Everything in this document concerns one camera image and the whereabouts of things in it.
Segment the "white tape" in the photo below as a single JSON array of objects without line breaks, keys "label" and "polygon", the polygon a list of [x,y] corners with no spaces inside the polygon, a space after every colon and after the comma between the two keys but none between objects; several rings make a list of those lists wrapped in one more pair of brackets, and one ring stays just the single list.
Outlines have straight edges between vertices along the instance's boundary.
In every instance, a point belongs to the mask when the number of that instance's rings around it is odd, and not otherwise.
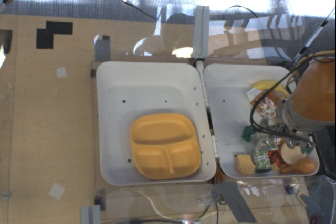
[{"label": "white tape", "polygon": [[60,200],[65,188],[62,187],[60,184],[54,183],[49,191],[49,195],[54,197],[57,200]]},{"label": "white tape", "polygon": [[65,67],[57,68],[57,77],[64,78],[67,76],[67,69]]}]

